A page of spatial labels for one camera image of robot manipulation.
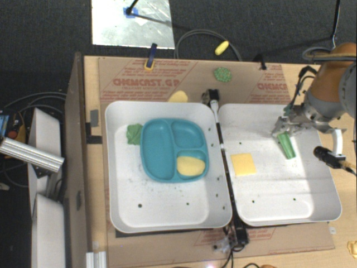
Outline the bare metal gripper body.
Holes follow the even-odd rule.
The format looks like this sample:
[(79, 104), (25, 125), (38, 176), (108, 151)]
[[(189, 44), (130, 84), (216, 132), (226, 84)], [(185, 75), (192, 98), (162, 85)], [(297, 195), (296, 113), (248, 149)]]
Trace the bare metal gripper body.
[(279, 133), (297, 133), (304, 129), (314, 128), (322, 133), (329, 133), (331, 118), (321, 115), (309, 104), (288, 104), (283, 110), (283, 116), (278, 118)]

